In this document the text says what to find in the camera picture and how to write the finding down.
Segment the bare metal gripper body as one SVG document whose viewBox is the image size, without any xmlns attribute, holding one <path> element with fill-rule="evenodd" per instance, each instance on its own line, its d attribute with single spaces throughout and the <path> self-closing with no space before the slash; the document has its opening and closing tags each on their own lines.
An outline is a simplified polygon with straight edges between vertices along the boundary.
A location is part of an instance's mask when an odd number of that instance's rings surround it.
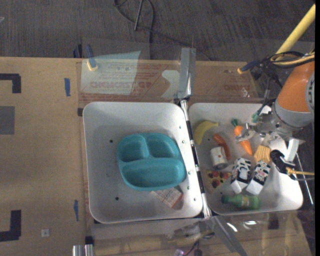
<svg viewBox="0 0 320 256">
<path fill-rule="evenodd" d="M 260 114 L 253 129 L 260 134 L 277 133 L 283 136 L 288 134 L 286 124 L 272 111 Z"/>
</svg>

